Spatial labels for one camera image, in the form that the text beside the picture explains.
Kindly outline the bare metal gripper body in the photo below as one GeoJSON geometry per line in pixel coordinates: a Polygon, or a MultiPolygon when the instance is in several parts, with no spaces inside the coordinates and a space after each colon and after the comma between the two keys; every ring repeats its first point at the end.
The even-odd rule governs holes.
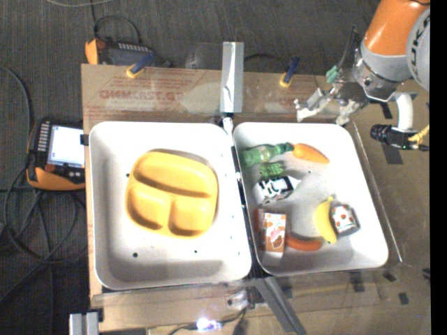
{"type": "Polygon", "coordinates": [[[396,91],[397,82],[382,78],[366,63],[360,52],[353,53],[353,64],[342,66],[343,60],[327,71],[327,83],[332,85],[329,95],[342,105],[350,102],[360,106],[373,101],[387,102],[396,91]]]}

